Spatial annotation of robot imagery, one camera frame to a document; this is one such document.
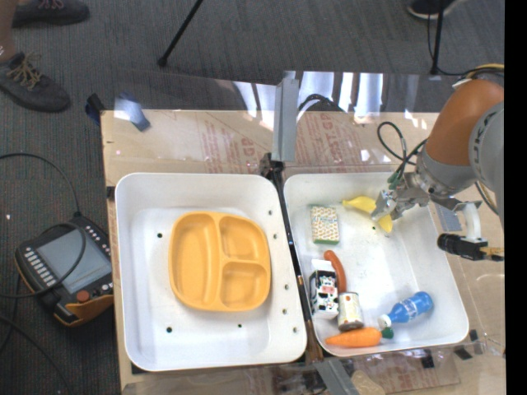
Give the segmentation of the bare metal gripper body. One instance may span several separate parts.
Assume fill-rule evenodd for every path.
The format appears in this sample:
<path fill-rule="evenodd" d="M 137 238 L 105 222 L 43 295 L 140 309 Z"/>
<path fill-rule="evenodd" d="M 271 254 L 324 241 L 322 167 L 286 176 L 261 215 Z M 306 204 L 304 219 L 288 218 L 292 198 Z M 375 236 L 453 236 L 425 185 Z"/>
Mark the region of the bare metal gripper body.
<path fill-rule="evenodd" d="M 406 203 L 408 209 L 415 205 L 424 207 L 428 204 L 431 175 L 427 171 L 395 172 L 389 177 L 388 184 L 395 203 Z"/>

